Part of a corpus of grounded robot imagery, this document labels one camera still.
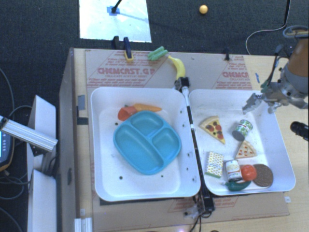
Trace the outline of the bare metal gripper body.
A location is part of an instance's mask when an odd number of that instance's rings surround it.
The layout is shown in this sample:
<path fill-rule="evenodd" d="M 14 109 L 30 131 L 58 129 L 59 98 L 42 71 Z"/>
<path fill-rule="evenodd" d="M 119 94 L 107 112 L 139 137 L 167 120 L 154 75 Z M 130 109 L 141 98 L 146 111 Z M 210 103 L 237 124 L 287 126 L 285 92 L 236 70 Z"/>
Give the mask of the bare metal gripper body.
<path fill-rule="evenodd" d="M 293 105 L 299 109 L 308 109 L 305 102 L 307 94 L 295 89 L 288 81 L 271 82 L 262 84 L 262 99 L 268 104 L 268 112 L 274 113 L 281 106 Z"/>

